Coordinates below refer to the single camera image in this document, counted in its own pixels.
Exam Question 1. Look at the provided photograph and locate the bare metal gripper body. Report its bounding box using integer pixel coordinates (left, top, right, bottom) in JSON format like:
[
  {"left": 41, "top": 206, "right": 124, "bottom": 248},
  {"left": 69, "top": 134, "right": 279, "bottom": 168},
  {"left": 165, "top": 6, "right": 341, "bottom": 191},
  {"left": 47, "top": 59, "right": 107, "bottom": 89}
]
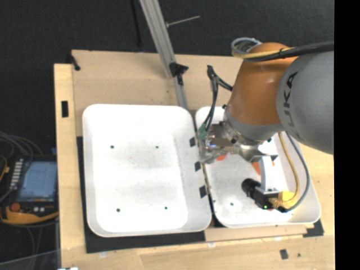
[{"left": 199, "top": 122, "right": 271, "bottom": 164}]

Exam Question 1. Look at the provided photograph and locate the white plastic tray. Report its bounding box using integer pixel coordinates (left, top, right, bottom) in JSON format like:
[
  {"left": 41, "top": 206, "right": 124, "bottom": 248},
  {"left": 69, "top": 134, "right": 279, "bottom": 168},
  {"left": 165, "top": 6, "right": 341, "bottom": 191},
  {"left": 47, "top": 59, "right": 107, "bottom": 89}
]
[
  {"left": 194, "top": 106, "right": 322, "bottom": 229},
  {"left": 82, "top": 103, "right": 213, "bottom": 238}
]

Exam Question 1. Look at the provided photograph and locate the pale wood board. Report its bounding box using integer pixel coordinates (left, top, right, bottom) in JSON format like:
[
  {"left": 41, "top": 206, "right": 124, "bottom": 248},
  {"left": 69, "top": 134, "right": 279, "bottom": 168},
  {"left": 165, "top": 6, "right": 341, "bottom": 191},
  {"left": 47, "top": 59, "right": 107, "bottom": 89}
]
[{"left": 70, "top": 49, "right": 335, "bottom": 242}]

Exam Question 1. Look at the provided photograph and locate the black cylinder on white bracket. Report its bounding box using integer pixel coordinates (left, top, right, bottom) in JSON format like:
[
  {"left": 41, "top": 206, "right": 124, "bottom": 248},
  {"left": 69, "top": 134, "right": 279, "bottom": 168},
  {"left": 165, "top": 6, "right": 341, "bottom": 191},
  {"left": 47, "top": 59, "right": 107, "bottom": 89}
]
[{"left": 241, "top": 138, "right": 280, "bottom": 210}]

